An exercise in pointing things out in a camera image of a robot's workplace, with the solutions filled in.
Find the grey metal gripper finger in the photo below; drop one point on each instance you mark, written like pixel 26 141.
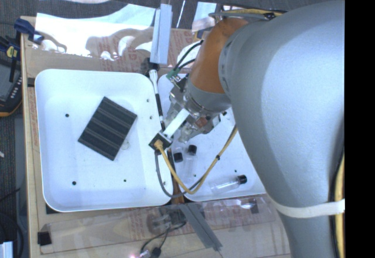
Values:
pixel 184 136

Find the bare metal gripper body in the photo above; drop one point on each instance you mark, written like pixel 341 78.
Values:
pixel 202 122

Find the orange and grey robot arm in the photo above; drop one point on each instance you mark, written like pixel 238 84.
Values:
pixel 278 98

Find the white plastic tray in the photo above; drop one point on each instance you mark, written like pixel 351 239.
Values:
pixel 222 157
pixel 88 180

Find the thin black and white rod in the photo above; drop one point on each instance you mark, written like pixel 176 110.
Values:
pixel 158 101

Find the dark grey striped flat rectangle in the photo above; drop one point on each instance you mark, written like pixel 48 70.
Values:
pixel 107 128

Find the brown cardboard board red print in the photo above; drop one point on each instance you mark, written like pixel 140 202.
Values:
pixel 88 227

